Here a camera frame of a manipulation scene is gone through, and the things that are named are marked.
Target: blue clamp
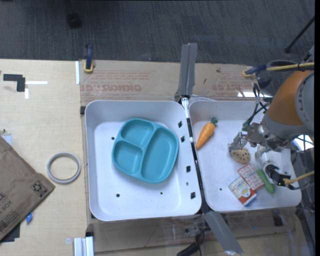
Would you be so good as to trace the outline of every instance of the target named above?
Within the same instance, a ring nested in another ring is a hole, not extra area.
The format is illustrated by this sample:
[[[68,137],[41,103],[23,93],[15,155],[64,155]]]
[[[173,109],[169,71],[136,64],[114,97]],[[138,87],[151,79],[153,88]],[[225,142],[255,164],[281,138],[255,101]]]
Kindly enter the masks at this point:
[[[87,55],[86,60],[84,61],[84,72],[86,73],[92,73],[94,70],[94,63],[92,61],[92,45],[87,44]]]
[[[267,66],[262,64],[262,65],[258,65],[258,66],[254,66],[248,70],[243,70],[242,71],[242,76],[245,78],[251,77],[253,74],[259,74],[260,71],[266,70]]]

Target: teal plate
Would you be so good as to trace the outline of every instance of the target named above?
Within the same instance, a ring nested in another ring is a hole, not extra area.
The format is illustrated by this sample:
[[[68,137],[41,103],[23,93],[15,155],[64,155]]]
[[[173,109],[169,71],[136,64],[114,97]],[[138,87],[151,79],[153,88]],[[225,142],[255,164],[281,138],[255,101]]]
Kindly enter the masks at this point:
[[[169,177],[178,149],[178,138],[171,130],[149,120],[133,118],[117,134],[112,162],[127,175],[159,183]]]

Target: brown paper bag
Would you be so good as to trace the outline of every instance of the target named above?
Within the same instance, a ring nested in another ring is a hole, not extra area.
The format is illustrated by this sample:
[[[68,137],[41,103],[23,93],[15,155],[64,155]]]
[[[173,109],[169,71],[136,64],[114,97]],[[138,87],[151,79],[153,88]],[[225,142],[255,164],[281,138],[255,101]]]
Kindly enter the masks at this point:
[[[54,189],[0,136],[0,241]]]

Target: toy carrot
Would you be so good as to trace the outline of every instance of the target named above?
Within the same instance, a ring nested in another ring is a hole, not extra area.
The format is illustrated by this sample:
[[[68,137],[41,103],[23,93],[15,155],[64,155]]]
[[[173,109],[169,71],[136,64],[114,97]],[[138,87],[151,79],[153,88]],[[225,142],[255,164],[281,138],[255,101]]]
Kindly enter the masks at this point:
[[[195,144],[195,148],[199,149],[208,139],[209,137],[214,134],[215,131],[215,123],[217,123],[218,121],[216,120],[215,117],[213,117],[211,119],[211,122],[207,122],[204,127],[202,128],[198,140]]]

